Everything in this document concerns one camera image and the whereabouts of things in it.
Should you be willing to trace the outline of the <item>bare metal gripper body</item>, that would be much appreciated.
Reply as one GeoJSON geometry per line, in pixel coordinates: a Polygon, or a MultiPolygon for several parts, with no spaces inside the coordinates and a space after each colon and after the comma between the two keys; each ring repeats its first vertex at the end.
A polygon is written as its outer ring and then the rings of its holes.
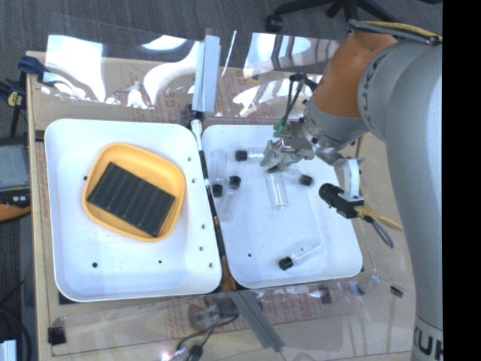
{"type": "Polygon", "coordinates": [[[314,126],[289,121],[282,134],[280,152],[299,155],[300,161],[318,158],[328,165],[336,165],[344,158],[340,152],[343,146],[314,126]]]}

